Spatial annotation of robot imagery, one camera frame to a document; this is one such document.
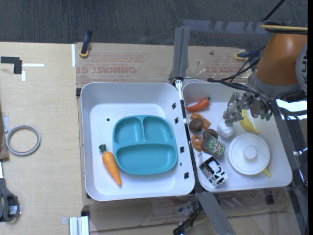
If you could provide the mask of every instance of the blue divided plate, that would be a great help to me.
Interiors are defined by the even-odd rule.
[[[174,132],[165,119],[157,116],[120,119],[113,130],[113,148],[121,170],[134,175],[164,173],[178,159]]]

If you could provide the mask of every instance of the gray carpet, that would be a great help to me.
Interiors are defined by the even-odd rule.
[[[280,0],[0,0],[0,41],[172,45],[191,26],[190,45],[256,49],[271,33],[261,20]],[[269,18],[308,23],[308,0],[286,0]]]

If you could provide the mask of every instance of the banana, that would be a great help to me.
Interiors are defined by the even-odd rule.
[[[239,121],[241,126],[247,131],[252,131],[254,134],[259,134],[259,131],[254,128],[253,123],[250,121],[246,110],[244,109],[242,110],[242,116],[244,119]]]

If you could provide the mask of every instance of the red pepper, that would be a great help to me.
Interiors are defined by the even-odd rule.
[[[200,110],[205,109],[209,105],[210,105],[210,98],[204,97],[197,104],[186,107],[186,110],[191,111],[191,112],[200,111]]]

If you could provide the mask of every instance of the carrot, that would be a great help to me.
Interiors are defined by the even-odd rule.
[[[186,110],[191,112],[203,110],[210,105],[210,99],[209,97],[204,97],[197,104],[186,107]]]
[[[104,166],[106,167],[108,173],[112,176],[115,182],[122,186],[121,177],[119,175],[118,167],[114,155],[107,151],[107,147],[105,144],[99,146],[99,149],[103,152],[102,161]]]

